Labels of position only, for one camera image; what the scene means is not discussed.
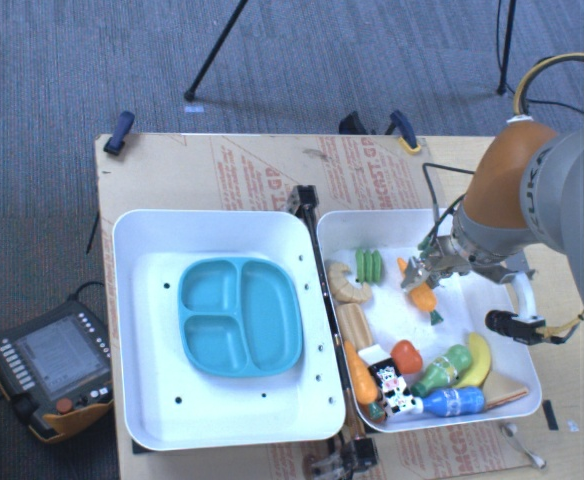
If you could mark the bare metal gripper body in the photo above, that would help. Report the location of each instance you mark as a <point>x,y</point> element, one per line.
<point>447,260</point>

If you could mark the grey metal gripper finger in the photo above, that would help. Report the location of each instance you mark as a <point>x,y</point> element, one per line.
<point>435,281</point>
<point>413,274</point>

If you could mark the orange carrot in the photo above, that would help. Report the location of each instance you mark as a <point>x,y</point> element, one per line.
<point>422,298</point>
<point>362,378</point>

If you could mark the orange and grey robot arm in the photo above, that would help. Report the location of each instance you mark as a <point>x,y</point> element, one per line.
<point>527,178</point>

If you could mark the green pea pod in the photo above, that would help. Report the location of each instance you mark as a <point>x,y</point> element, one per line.
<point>368,266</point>

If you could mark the white plastic tray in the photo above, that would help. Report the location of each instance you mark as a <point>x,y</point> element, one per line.
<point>477,313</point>
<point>152,328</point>

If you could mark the tan croissant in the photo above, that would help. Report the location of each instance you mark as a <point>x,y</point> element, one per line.
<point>344,288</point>

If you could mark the tan bread bun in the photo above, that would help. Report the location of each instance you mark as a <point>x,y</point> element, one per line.
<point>354,325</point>

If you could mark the green bottle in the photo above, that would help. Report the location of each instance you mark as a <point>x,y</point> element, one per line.
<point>444,370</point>

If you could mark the yellow banana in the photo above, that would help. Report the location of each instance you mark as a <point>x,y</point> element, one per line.
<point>481,360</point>

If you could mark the thin black rod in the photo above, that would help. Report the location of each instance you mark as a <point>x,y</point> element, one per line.
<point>328,308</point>

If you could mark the cow print milk carton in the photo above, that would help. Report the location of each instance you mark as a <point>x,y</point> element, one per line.
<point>392,385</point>

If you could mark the blue bottle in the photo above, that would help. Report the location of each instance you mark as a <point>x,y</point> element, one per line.
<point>454,402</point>

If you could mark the tan sandwich slice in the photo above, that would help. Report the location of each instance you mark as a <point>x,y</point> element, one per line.
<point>502,390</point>

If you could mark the blue divided plate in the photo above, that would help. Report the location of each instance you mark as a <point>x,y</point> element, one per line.
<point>267,313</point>

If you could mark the black tripod leg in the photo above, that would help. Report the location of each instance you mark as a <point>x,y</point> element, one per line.
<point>222,38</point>
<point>508,33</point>

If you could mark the brown cardboard board red print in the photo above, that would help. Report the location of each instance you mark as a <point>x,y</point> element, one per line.
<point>182,173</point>

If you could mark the black cylinder on white bracket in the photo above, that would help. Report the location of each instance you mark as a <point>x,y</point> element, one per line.
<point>514,325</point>

